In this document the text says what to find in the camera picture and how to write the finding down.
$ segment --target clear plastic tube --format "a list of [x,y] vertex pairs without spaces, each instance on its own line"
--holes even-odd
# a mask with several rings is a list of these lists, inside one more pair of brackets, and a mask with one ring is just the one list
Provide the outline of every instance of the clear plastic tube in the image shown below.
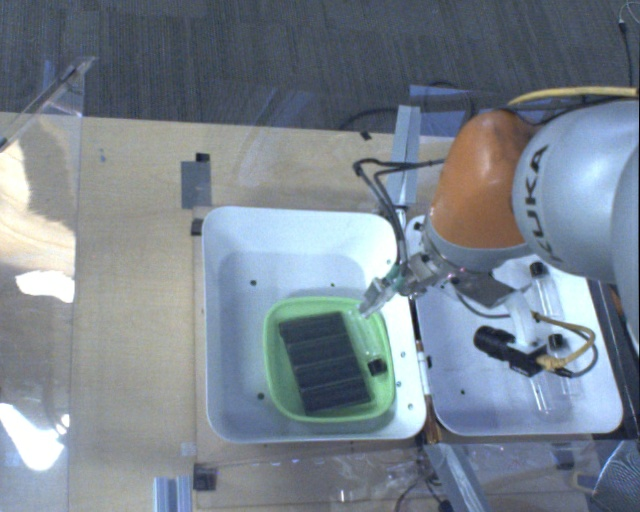
[[557,375],[542,371],[529,380],[538,411],[544,416],[550,419],[558,417],[571,406]]
[[[538,261],[533,263],[529,269],[533,280],[533,288],[536,291],[536,299],[534,299],[536,307],[540,308],[539,310],[544,316],[554,320],[565,320],[558,288],[546,265]],[[549,324],[546,325],[546,328],[540,325],[539,328],[544,334],[544,341],[547,343],[549,353],[558,358],[571,354],[572,349],[568,340],[562,336],[560,331],[552,328]],[[538,393],[541,393],[543,388],[546,387],[549,388],[549,393],[554,393],[554,390],[557,391],[559,388],[562,395],[560,400],[570,401],[572,398],[582,396],[582,384],[580,381],[551,375],[548,372],[544,373],[548,375],[546,380],[552,380],[553,382],[538,386]]]

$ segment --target green bowl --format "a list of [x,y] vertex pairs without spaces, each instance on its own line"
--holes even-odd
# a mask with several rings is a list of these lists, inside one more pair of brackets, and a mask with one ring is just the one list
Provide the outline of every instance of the green bowl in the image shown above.
[[[341,297],[299,297],[277,302],[267,313],[263,332],[267,383],[273,403],[288,418],[312,423],[362,421],[381,416],[391,407],[395,379],[387,329],[377,313],[364,319],[357,312],[358,304],[357,300]],[[342,313],[371,401],[307,415],[278,325],[286,320],[333,312]],[[372,376],[367,363],[378,357],[386,363],[387,371]]]

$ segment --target cable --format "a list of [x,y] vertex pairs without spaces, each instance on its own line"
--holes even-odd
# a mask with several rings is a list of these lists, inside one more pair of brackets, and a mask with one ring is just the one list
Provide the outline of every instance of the cable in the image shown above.
[[429,492],[431,493],[431,497],[438,502],[438,505],[442,505],[443,500],[440,499],[440,497],[433,490],[433,487],[431,487],[431,480],[429,478],[425,478],[424,482],[427,484],[427,489],[429,489]]
[[[569,329],[571,332],[577,334],[578,336],[580,336],[581,338],[588,340],[588,336],[586,334],[584,334],[583,332],[580,331],[574,331],[572,329]],[[596,363],[598,362],[598,348],[596,347],[595,343],[593,345],[591,345],[591,350],[593,352],[593,356],[591,358],[591,362],[582,370],[579,370],[577,372],[571,372],[571,379],[577,379],[579,377],[582,377],[583,375],[589,373],[591,370],[593,370],[594,366],[596,365]]]
[[[597,100],[591,100],[591,101],[589,101],[587,103],[580,103],[578,105],[572,105],[570,107],[565,107],[560,112],[556,112],[555,114],[552,114],[552,115],[550,115],[548,117],[545,117],[544,119],[542,119],[541,121],[538,121],[538,122],[532,122],[531,120],[527,119],[526,117],[524,117],[521,114],[522,110],[535,110],[533,107],[530,107],[530,108],[525,107],[525,108],[523,108],[524,106],[518,105],[517,107],[514,108],[514,107],[507,106],[507,107],[504,107],[502,110],[505,110],[507,112],[511,112],[512,114],[517,115],[522,121],[524,121],[525,123],[527,123],[530,126],[541,126],[541,125],[547,124],[548,122],[553,121],[554,119],[556,119],[556,118],[558,118],[558,117],[560,117],[560,116],[562,116],[564,114],[567,114],[569,112],[573,112],[575,110],[580,110],[580,109],[583,109],[583,108],[593,107],[594,105],[601,105],[601,104],[604,104],[604,103],[610,103],[612,101],[616,101],[616,100],[619,100],[619,99],[620,99],[620,97],[615,97],[615,96],[614,97],[605,97],[605,98],[600,98],[600,99],[597,99]],[[538,110],[547,110],[547,109],[545,107],[540,107]],[[555,109],[549,109],[549,110],[560,110],[560,107],[556,107]]]
[[623,3],[622,6],[620,7],[620,10],[618,11],[618,23],[624,23],[624,20],[622,19],[622,11],[626,7],[627,8],[627,12],[629,13],[629,16],[631,16],[633,18],[633,21],[635,21],[636,23],[638,23],[640,25],[640,20],[638,18],[636,18],[635,14],[633,14],[633,11],[631,10],[631,6],[632,5],[640,5],[640,2],[625,2],[625,3]]
[[465,298],[462,296],[461,293],[456,293],[456,296],[458,297],[458,300],[462,303],[462,305],[465,308],[467,308],[469,311],[471,311],[474,315],[481,316],[482,318],[498,319],[498,318],[509,318],[509,316],[510,316],[508,314],[504,314],[504,315],[489,315],[487,313],[483,313],[482,311],[478,311],[471,304],[469,304],[465,300]]
[[631,63],[631,48],[629,48],[629,38],[627,37],[627,24],[622,18],[618,20],[618,29],[622,35],[622,41],[624,42],[624,51],[627,56],[627,80],[629,87],[633,86],[633,64]]
[[[433,82],[429,82],[427,87],[449,87],[451,89],[460,90],[460,86],[454,84],[453,82],[449,82],[448,80],[434,80]],[[476,115],[476,103],[469,91],[460,90],[465,98],[466,108],[464,117],[460,126],[462,127],[466,122],[468,122],[473,116]],[[426,114],[429,114],[428,101],[430,97],[429,95],[425,95],[424,99],[421,101],[420,106],[421,109],[424,110]]]
[[543,89],[529,92],[512,99],[508,105],[513,106],[527,101],[542,100],[547,98],[567,98],[572,96],[616,96],[619,98],[637,98],[638,89],[634,87],[558,87],[555,89]]
[[379,108],[370,108],[368,110],[363,110],[361,112],[358,112],[357,114],[352,115],[351,117],[345,119],[342,123],[340,123],[340,126],[338,126],[338,131],[345,130],[347,126],[349,126],[350,124],[353,124],[354,122],[356,122],[358,119],[362,117],[374,116],[376,114],[386,114],[388,112],[397,112],[397,111],[398,111],[398,107],[379,107]]
[[397,501],[396,501],[396,506],[393,507],[393,512],[400,512],[400,507],[402,506],[402,502],[405,500],[405,498],[409,495],[409,493],[411,491],[413,491],[416,486],[420,483],[420,480],[416,480],[415,482],[413,482],[409,487],[407,487],[403,493],[398,497]]
[[531,315],[533,316],[534,320],[538,322],[545,322],[551,325],[557,325],[558,327],[562,327],[563,329],[568,329],[573,332],[579,331],[588,335],[587,342],[584,345],[582,345],[578,350],[569,354],[566,357],[554,357],[548,354],[544,354],[542,356],[537,357],[536,363],[538,363],[547,371],[553,372],[554,370],[559,370],[561,368],[564,368],[570,362],[575,361],[587,350],[589,350],[589,348],[591,348],[595,342],[596,333],[584,325],[578,325],[578,324],[572,324],[569,322],[562,322],[560,320],[554,320],[553,318],[543,316],[540,313],[537,313],[535,311],[532,311]]
[[[444,162],[444,159],[439,160],[428,160],[425,162],[417,162],[417,163],[407,163],[407,162],[384,162],[378,160],[376,158],[364,158],[362,160],[358,160],[353,164],[353,169],[357,176],[361,177],[367,186],[373,191],[376,199],[378,200],[378,204],[380,208],[387,214],[388,220],[391,223],[393,231],[396,235],[396,241],[398,243],[398,265],[400,266],[400,275],[404,276],[406,266],[408,264],[407,260],[407,243],[404,236],[404,229],[400,225],[400,221],[398,220],[398,216],[394,210],[395,206],[389,197],[389,193],[387,192],[386,187],[380,181],[380,176],[385,174],[393,174],[396,172],[404,172],[410,171],[412,169],[420,169],[423,167],[431,167],[434,165],[439,165]],[[363,165],[364,164],[374,164],[380,167],[390,167],[389,169],[384,169],[382,171],[378,171],[374,174],[375,185],[371,182],[369,177],[365,174]]]

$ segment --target transparent acrylic panel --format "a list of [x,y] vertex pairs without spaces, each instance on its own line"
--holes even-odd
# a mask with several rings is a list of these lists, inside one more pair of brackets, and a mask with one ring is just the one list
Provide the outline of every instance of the transparent acrylic panel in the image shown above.
[[[601,448],[594,441],[464,445],[461,453],[481,489],[465,485],[462,479],[454,485],[470,500],[467,503],[475,493],[484,493],[488,510],[495,512],[587,512],[602,467]],[[448,494],[452,482],[438,474],[439,464],[413,446],[211,465],[215,490],[198,492],[195,503],[201,510],[252,506],[275,510],[286,504],[296,505],[296,510],[316,510],[311,504],[324,504],[322,510],[435,511],[442,502],[456,502]]]
[[79,59],[0,117],[0,510],[66,510]]

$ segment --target wooden table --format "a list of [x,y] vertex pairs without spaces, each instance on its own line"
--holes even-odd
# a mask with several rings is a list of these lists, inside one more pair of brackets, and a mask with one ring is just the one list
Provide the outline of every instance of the wooden table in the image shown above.
[[[424,140],[421,156],[442,157],[449,144]],[[390,135],[84,120],[71,510],[150,510],[154,477],[193,469],[193,213],[180,207],[180,162],[211,155],[216,206],[372,211],[351,164],[388,159],[391,145]],[[420,197],[436,181],[422,173]]]

